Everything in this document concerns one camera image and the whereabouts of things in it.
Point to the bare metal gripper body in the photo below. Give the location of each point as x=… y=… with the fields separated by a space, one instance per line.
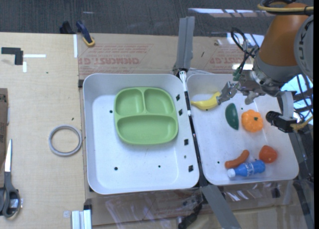
x=249 y=83

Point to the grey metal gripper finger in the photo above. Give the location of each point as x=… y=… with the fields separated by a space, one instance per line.
x=227 y=92
x=250 y=97

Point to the yellow banana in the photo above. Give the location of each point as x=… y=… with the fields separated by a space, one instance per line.
x=205 y=103

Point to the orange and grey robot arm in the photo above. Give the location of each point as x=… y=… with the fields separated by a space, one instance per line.
x=276 y=46

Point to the orange pumpkin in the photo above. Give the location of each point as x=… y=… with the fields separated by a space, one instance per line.
x=252 y=122

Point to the dark green avocado half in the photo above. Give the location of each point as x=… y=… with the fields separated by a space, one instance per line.
x=231 y=117

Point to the white plastic tray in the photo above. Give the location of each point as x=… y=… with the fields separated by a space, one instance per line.
x=219 y=143
x=139 y=168

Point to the orange sausage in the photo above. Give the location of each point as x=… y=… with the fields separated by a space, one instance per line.
x=236 y=160

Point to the blue bottle with white cap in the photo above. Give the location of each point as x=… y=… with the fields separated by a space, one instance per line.
x=249 y=169

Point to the green divided plate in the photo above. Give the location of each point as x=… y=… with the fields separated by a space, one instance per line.
x=147 y=128

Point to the brown cardboard board red print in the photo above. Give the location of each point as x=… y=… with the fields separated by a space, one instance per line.
x=139 y=56

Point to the white tape roll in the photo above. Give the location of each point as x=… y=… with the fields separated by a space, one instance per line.
x=51 y=145

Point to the brown cardboard piece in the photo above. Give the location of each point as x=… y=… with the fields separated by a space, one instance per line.
x=3 y=113

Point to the black cylinder on white bracket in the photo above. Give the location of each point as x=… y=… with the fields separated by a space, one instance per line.
x=280 y=120

